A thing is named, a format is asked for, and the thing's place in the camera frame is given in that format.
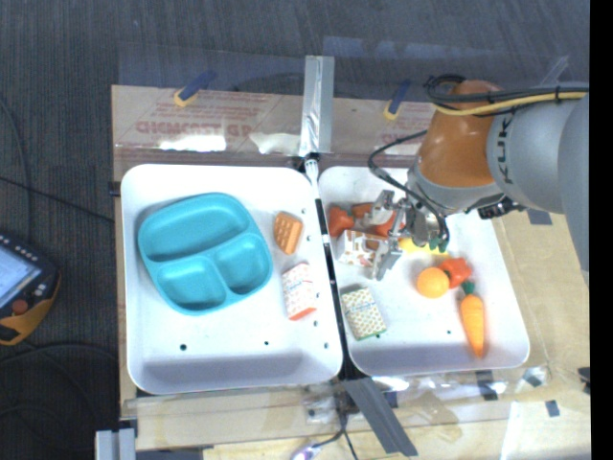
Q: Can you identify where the yellow banana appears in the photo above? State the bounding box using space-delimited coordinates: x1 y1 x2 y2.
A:
397 236 449 258

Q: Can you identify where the orange waffle biscuit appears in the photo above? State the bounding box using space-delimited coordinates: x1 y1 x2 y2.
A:
272 210 306 257

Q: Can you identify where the small orange carrot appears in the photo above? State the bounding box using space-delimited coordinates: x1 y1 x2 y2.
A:
352 201 399 238

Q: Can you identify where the white carton with orange print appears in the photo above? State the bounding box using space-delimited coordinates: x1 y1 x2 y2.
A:
280 262 319 322

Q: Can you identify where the white plastic tray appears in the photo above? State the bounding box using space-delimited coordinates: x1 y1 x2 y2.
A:
119 163 345 397
317 165 532 379

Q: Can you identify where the blue divided plate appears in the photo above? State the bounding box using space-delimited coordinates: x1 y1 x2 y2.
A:
136 191 275 317

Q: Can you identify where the white carton with green print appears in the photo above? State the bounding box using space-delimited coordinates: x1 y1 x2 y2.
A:
339 286 389 342

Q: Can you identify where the brown cardboard board, red print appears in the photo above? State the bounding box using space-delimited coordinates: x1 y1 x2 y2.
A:
110 83 591 452

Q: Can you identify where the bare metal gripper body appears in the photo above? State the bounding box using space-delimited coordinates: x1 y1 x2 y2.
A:
391 196 450 249

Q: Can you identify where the black cylinder on white bracket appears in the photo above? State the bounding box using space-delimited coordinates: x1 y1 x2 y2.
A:
477 196 525 221

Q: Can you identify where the orange fruit ball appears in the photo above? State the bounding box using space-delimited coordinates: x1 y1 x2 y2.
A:
415 265 451 300

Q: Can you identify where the large orange carrot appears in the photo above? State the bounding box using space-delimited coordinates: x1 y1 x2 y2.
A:
458 280 488 359

